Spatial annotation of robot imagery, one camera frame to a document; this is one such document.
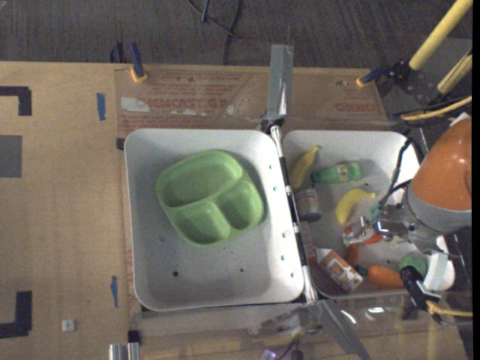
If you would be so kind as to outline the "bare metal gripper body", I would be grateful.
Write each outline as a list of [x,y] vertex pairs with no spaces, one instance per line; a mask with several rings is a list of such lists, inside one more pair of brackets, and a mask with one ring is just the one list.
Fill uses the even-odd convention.
[[374,223],[374,231],[387,240],[398,238],[401,241],[410,242],[409,231],[401,220],[404,207],[401,204],[387,205]]

